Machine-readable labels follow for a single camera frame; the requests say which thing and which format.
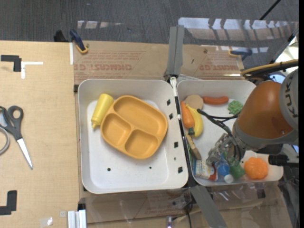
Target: toy banana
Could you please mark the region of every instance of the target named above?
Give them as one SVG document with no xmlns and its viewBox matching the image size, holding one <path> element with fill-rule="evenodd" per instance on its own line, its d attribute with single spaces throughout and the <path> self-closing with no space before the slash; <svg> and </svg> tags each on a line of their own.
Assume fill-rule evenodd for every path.
<svg viewBox="0 0 304 228">
<path fill-rule="evenodd" d="M 186 107 L 189 109 L 193 119 L 194 119 L 194 136 L 197 138 L 200 136 L 200 134 L 203 132 L 204 124 L 203 124 L 203 119 L 201 115 L 197 112 L 196 109 L 192 108 L 188 104 L 186 104 Z"/>
</svg>

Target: scissors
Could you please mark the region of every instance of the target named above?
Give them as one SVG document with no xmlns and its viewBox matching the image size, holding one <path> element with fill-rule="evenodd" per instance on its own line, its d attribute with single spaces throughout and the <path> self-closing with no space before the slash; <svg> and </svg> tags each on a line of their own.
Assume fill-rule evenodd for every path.
<svg viewBox="0 0 304 228">
<path fill-rule="evenodd" d="M 14 112 L 19 112 L 18 117 L 14 117 Z M 29 157 L 29 152 L 27 150 L 27 147 L 24 143 L 22 134 L 21 134 L 21 121 L 23 118 L 23 110 L 19 106 L 13 105 L 9 109 L 4 108 L 3 106 L 0 106 L 0 114 L 3 114 L 4 120 L 6 122 L 6 125 L 4 126 L 2 123 L 0 123 L 0 128 L 5 129 L 7 132 L 11 133 L 14 138 L 16 139 L 17 143 L 19 144 L 19 147 L 23 153 L 23 156 L 25 160 L 27 161 L 29 167 L 33 169 L 32 161 Z"/>
</svg>

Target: small toy bottle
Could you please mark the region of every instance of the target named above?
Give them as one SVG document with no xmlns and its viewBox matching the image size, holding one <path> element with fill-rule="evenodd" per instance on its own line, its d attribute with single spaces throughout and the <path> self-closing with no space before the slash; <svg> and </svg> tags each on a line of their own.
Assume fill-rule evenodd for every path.
<svg viewBox="0 0 304 228">
<path fill-rule="evenodd" d="M 237 180 L 246 174 L 245 170 L 241 167 L 239 161 L 236 161 L 236 160 L 229 161 L 227 159 L 227 152 L 224 152 L 223 156 L 230 166 L 230 173 L 234 179 Z"/>
<path fill-rule="evenodd" d="M 93 128 L 100 126 L 106 112 L 109 110 L 113 102 L 113 97 L 108 94 L 101 94 L 99 96 L 97 105 L 91 118 Z"/>
<path fill-rule="evenodd" d="M 233 182 L 233 176 L 230 174 L 230 167 L 225 160 L 223 154 L 221 154 L 220 160 L 214 163 L 214 166 L 217 170 L 217 172 L 224 176 L 224 180 L 226 183 L 232 183 Z"/>
</svg>

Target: scissor handle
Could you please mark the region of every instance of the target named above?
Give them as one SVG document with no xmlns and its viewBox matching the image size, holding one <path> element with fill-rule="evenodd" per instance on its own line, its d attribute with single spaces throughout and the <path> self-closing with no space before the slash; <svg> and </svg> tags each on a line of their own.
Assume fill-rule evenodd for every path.
<svg viewBox="0 0 304 228">
<path fill-rule="evenodd" d="M 22 108 L 16 105 L 12 105 L 8 110 L 6 110 L 3 106 L 0 106 L 0 111 L 3 112 L 4 119 L 7 124 L 7 126 L 3 126 L 1 124 L 0 126 L 14 135 L 16 140 L 21 139 L 21 121 L 23 119 Z M 19 112 L 18 117 L 14 117 L 15 111 Z"/>
</svg>

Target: white tray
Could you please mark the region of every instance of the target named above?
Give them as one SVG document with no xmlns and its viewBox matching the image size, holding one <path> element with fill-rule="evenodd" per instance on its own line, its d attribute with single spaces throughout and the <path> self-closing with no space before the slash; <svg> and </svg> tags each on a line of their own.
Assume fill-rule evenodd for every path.
<svg viewBox="0 0 304 228">
<path fill-rule="evenodd" d="M 98 127 L 93 130 L 91 117 L 101 93 L 111 95 L 114 100 L 133 95 L 166 115 L 168 130 L 152 157 L 144 160 L 129 157 L 106 143 Z M 162 80 L 88 79 L 79 85 L 78 102 L 82 183 L 89 192 L 177 189 L 187 183 L 187 163 L 170 84 Z"/>
<path fill-rule="evenodd" d="M 229 102 L 225 105 L 207 105 L 204 104 L 203 111 L 214 116 L 231 116 L 228 111 L 228 104 L 232 100 L 237 100 L 242 104 L 245 103 L 246 99 L 250 95 L 251 91 L 255 88 L 255 84 L 249 81 L 242 80 L 183 80 L 177 85 L 177 93 L 179 100 L 183 101 L 189 95 L 200 95 L 200 96 L 212 96 L 221 97 L 228 96 Z M 201 136 L 198 138 L 193 138 L 193 142 L 198 148 L 202 159 L 206 160 L 208 158 L 208 153 L 211 148 L 214 147 L 216 141 L 221 137 L 225 131 L 216 126 L 211 121 L 209 121 L 205 116 L 202 116 L 204 123 L 204 130 Z M 235 119 L 226 121 L 225 124 L 232 129 Z M 256 154 L 252 151 L 246 151 L 243 162 L 248 160 L 250 157 L 260 157 L 268 163 L 268 155 L 266 154 Z M 231 184 L 236 183 L 250 183 L 250 182 L 266 182 L 266 181 L 276 181 L 283 176 L 283 167 L 274 166 L 268 164 L 268 175 L 261 180 L 250 179 L 247 175 L 244 175 L 238 180 L 234 180 Z M 227 185 L 223 180 L 212 181 L 203 178 L 198 178 L 194 176 L 194 179 L 203 186 L 218 186 Z"/>
</svg>

